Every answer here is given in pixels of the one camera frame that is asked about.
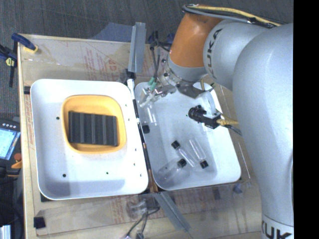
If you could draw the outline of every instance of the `clear vial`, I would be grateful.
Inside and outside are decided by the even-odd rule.
[[[192,167],[200,165],[201,168],[206,168],[208,166],[208,163],[205,160],[206,155],[198,142],[196,140],[190,139],[189,144],[191,146],[190,150],[186,150],[185,148],[181,147],[177,140],[174,141],[171,145],[176,150],[176,152],[183,158],[185,158]]]
[[[169,163],[165,164],[159,171],[158,175],[161,182],[169,182],[174,177],[176,177],[182,170],[183,167],[187,164],[185,159],[174,159]]]

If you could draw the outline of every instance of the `screen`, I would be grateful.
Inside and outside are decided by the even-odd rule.
[[[9,160],[19,139],[20,132],[0,128],[0,158]]]

